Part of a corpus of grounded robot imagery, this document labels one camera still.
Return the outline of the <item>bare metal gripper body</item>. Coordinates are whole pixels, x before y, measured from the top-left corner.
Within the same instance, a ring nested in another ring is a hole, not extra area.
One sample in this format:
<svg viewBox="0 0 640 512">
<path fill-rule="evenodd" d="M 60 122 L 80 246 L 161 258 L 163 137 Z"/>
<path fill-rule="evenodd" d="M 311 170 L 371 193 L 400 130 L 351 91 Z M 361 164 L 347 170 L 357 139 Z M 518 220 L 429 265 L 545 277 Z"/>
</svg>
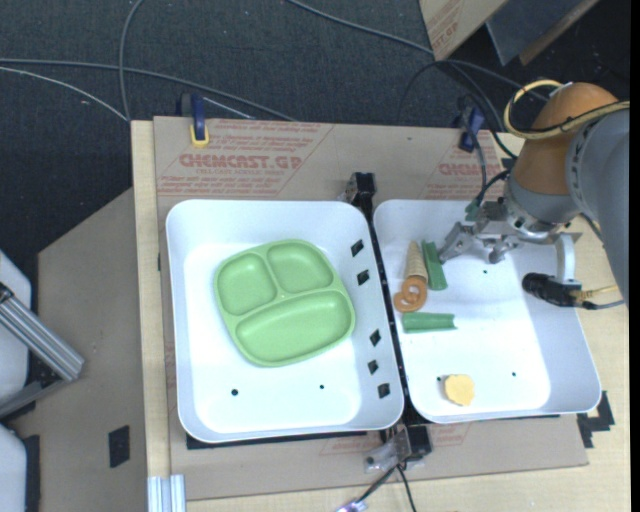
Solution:
<svg viewBox="0 0 640 512">
<path fill-rule="evenodd" d="M 465 220 L 473 223 L 473 234 L 491 242 L 517 241 L 545 243 L 560 228 L 527 213 L 509 199 L 471 201 L 465 208 Z"/>
</svg>

